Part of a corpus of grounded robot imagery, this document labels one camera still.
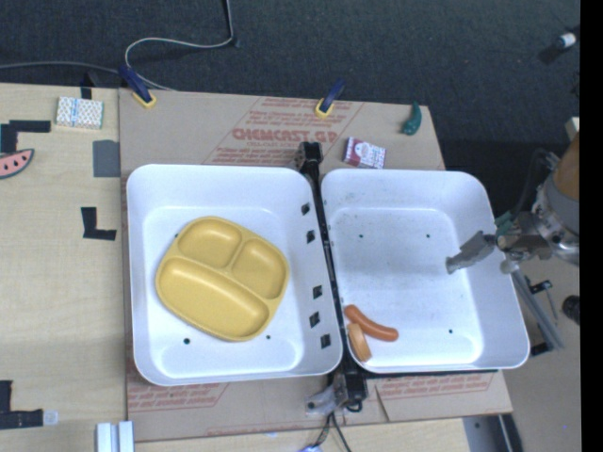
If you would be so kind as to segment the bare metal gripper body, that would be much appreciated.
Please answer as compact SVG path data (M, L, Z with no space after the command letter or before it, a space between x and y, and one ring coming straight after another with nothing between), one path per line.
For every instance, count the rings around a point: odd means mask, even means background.
M498 248L515 261L556 257L568 264L579 265L579 235L554 212L522 211L514 217L508 211L496 218L496 228Z

